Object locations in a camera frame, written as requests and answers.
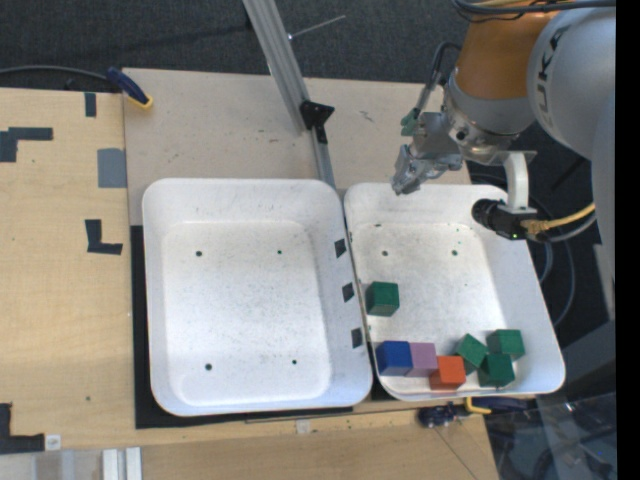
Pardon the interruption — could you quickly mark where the purple cube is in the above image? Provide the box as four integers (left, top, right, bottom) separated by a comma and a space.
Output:
405, 341, 440, 379

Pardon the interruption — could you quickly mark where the blue cube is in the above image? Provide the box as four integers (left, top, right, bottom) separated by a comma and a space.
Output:
374, 339, 415, 377

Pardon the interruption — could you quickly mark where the green cube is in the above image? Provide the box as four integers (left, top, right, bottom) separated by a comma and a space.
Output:
364, 280, 401, 318
476, 352, 517, 389
486, 328, 526, 361
453, 332, 490, 375

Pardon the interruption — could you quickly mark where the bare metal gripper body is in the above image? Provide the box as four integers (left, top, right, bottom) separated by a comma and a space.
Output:
409, 111, 521, 171

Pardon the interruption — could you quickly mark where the black cylinder on white bracket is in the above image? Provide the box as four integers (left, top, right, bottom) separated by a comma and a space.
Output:
470, 150, 539, 242

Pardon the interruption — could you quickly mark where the orange cube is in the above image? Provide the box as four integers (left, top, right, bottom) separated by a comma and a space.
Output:
428, 354, 468, 391

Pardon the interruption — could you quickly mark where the pale wood board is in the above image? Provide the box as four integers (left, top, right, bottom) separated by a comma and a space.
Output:
121, 66, 496, 450

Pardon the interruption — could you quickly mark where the white plastic tray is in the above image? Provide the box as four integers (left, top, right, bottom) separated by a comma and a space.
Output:
342, 181, 568, 403
141, 177, 375, 418

